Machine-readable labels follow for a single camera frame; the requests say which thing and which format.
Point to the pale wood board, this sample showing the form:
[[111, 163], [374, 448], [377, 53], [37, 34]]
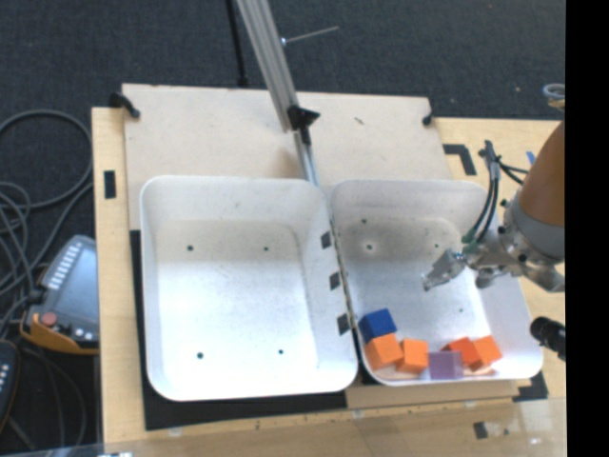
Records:
[[214, 131]]

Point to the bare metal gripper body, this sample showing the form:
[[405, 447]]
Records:
[[495, 255]]

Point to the thin black and white rod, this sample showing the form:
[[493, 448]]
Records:
[[339, 260]]

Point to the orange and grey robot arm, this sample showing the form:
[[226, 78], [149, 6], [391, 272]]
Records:
[[544, 179]]

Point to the blue cube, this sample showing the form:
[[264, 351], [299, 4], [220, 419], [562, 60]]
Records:
[[378, 323]]

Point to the purple cube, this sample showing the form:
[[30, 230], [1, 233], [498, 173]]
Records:
[[446, 365]]

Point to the white plastic tray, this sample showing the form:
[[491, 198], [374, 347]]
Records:
[[238, 293], [409, 264]]

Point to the red-orange cube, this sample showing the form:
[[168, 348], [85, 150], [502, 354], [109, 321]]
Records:
[[464, 349]]

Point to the black cylinder on white bracket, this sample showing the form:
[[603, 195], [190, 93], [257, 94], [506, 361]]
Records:
[[549, 333]]

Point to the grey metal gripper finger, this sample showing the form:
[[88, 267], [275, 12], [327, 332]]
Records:
[[449, 261], [435, 281]]

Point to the orange cube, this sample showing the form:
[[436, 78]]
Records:
[[487, 350], [383, 352], [414, 355]]

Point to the pale wooden block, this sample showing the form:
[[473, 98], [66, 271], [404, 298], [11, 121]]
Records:
[[480, 372]]

